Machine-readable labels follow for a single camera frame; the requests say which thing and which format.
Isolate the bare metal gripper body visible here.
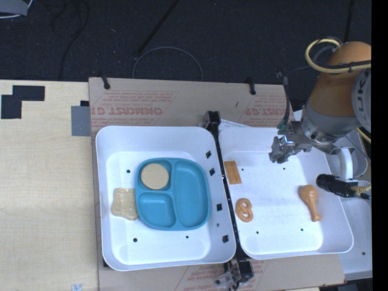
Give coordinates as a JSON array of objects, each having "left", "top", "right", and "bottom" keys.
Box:
[{"left": 284, "top": 120, "right": 335, "bottom": 156}]

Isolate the white plastic tray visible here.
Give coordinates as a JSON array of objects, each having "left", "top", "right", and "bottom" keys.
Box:
[
  {"left": 217, "top": 119, "right": 355, "bottom": 261},
  {"left": 95, "top": 125, "right": 238, "bottom": 272}
]

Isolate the orange rectangular cracker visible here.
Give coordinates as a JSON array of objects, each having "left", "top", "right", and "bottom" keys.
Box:
[{"left": 224, "top": 160, "right": 243, "bottom": 186}]

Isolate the orange chicken drumstick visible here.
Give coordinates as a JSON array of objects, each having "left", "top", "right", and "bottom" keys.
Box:
[{"left": 299, "top": 184, "right": 323, "bottom": 222}]

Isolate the orange pretzel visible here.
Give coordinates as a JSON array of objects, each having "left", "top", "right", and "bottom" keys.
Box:
[{"left": 235, "top": 198, "right": 254, "bottom": 223}]

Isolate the blue divided plate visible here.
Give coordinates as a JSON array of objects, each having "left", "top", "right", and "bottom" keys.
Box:
[{"left": 134, "top": 157, "right": 212, "bottom": 232}]

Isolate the brown cardboard board red print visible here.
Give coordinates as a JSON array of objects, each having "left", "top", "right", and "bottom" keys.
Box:
[{"left": 88, "top": 77, "right": 347, "bottom": 291}]

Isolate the round tan biscuit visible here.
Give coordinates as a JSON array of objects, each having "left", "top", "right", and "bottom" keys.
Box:
[{"left": 140, "top": 162, "right": 170, "bottom": 191}]

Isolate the tan bread slice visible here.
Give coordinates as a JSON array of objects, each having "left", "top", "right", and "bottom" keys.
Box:
[{"left": 110, "top": 187, "right": 139, "bottom": 221}]

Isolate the black cylinder on white bracket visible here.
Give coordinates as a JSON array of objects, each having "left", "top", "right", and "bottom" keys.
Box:
[{"left": 315, "top": 147, "right": 360, "bottom": 198}]

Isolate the black block with wires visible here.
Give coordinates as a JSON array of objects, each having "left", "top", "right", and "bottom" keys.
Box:
[{"left": 235, "top": 259, "right": 254, "bottom": 282}]

